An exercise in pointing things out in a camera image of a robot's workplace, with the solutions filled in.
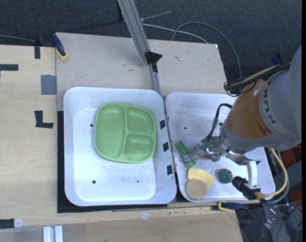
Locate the pale wood board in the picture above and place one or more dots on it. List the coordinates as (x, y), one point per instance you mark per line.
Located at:
(105, 64)

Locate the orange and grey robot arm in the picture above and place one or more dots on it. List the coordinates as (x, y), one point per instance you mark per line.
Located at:
(266, 110)

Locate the yellow toy slice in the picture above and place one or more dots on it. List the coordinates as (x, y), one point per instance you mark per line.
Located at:
(202, 176)

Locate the green divided plate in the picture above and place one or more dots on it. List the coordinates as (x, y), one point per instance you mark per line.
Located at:
(110, 132)

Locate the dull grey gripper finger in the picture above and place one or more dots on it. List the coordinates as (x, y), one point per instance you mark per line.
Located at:
(213, 154)
(194, 153)

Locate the black cylinder on white bracket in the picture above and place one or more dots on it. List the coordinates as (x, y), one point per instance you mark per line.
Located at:
(244, 185)

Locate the white plastic tray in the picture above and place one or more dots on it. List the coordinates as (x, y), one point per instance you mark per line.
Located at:
(112, 183)
(193, 115)

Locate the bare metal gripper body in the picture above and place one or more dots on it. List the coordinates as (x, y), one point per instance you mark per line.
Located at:
(219, 144)

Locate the green toy vegetable stick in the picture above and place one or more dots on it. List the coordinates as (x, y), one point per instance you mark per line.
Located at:
(181, 148)

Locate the tan round biscuit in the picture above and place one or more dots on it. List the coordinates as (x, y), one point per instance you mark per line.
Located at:
(195, 189)

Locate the green round toy vegetable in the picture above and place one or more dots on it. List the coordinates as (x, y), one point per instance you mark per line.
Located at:
(224, 176)

